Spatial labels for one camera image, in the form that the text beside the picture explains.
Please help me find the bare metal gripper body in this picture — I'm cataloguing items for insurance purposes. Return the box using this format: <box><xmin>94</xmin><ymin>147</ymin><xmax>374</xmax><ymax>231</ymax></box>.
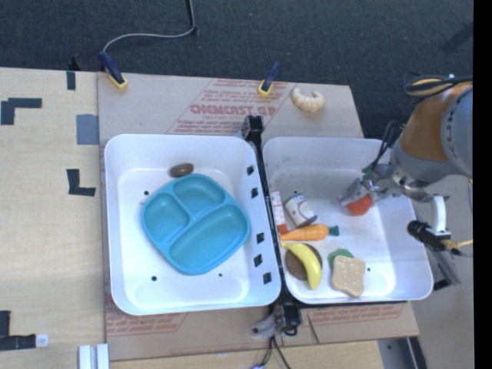
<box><xmin>362</xmin><ymin>162</ymin><xmax>436</xmax><ymax>204</ymax></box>

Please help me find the orange round toy fruit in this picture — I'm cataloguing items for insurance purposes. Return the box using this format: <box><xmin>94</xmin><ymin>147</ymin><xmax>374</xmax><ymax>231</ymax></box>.
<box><xmin>346</xmin><ymin>193</ymin><xmax>375</xmax><ymax>217</ymax></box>

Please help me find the small white can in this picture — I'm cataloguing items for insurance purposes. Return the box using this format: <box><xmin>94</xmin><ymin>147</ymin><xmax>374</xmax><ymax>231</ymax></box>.
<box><xmin>284</xmin><ymin>192</ymin><xmax>318</xmax><ymax>228</ymax></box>

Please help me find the white plastic tray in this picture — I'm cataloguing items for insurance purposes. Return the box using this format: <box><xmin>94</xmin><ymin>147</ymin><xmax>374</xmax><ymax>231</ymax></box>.
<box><xmin>104</xmin><ymin>133</ymin><xmax>282</xmax><ymax>317</ymax></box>
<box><xmin>262</xmin><ymin>136</ymin><xmax>435</xmax><ymax>305</ymax></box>

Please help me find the orange carrot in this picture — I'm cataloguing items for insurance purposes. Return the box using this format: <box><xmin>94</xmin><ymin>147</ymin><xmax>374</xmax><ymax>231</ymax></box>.
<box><xmin>279</xmin><ymin>223</ymin><xmax>341</xmax><ymax>243</ymax></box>

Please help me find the green lettuce leaf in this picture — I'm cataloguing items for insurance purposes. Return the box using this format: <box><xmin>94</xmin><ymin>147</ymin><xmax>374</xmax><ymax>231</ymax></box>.
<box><xmin>327</xmin><ymin>248</ymin><xmax>355</xmax><ymax>269</ymax></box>

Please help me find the red and white carton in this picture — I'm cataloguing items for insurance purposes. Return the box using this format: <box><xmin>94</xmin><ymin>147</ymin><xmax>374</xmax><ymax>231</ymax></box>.
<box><xmin>269</xmin><ymin>190</ymin><xmax>289</xmax><ymax>235</ymax></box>

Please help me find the yellow banana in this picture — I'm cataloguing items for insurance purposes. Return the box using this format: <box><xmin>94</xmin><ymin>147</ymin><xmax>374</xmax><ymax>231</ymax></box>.
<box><xmin>280</xmin><ymin>240</ymin><xmax>324</xmax><ymax>291</ymax></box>

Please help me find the tan bread slice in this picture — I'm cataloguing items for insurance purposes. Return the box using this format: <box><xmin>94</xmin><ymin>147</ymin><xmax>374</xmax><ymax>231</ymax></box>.
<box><xmin>330</xmin><ymin>254</ymin><xmax>367</xmax><ymax>298</ymax></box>

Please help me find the thin black rod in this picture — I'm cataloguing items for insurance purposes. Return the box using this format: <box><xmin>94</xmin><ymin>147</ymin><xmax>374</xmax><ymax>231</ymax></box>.
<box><xmin>251</xmin><ymin>128</ymin><xmax>295</xmax><ymax>310</ymax></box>

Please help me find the brown round biscuit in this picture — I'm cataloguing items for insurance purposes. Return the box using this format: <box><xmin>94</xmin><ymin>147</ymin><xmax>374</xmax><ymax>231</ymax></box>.
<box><xmin>284</xmin><ymin>244</ymin><xmax>322</xmax><ymax>281</ymax></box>

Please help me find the cream croissant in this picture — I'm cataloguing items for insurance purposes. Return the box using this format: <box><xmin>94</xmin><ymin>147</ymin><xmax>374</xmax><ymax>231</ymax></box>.
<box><xmin>289</xmin><ymin>87</ymin><xmax>326</xmax><ymax>114</ymax></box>

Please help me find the blue divided plate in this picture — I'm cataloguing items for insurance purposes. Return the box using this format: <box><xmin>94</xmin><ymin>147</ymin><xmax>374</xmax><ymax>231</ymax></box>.
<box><xmin>140</xmin><ymin>172</ymin><xmax>252</xmax><ymax>277</ymax></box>

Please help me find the brown doughnut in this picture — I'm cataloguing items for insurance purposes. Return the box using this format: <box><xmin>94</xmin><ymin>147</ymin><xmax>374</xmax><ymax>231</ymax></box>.
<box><xmin>168</xmin><ymin>162</ymin><xmax>195</xmax><ymax>179</ymax></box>

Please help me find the brown cardboard board red print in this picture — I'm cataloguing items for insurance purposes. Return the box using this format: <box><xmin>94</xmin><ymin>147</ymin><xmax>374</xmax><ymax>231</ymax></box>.
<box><xmin>96</xmin><ymin>71</ymin><xmax>421</xmax><ymax>361</ymax></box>

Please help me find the black cylinder on white bracket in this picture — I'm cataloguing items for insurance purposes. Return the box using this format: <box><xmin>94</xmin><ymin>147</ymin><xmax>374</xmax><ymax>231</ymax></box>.
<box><xmin>407</xmin><ymin>194</ymin><xmax>453</xmax><ymax>251</ymax></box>

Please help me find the black block with thin wires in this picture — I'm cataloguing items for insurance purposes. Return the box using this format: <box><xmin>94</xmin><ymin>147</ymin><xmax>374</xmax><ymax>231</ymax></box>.
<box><xmin>239</xmin><ymin>115</ymin><xmax>266</xmax><ymax>142</ymax></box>
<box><xmin>273</xmin><ymin>301</ymin><xmax>303</xmax><ymax>331</ymax></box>

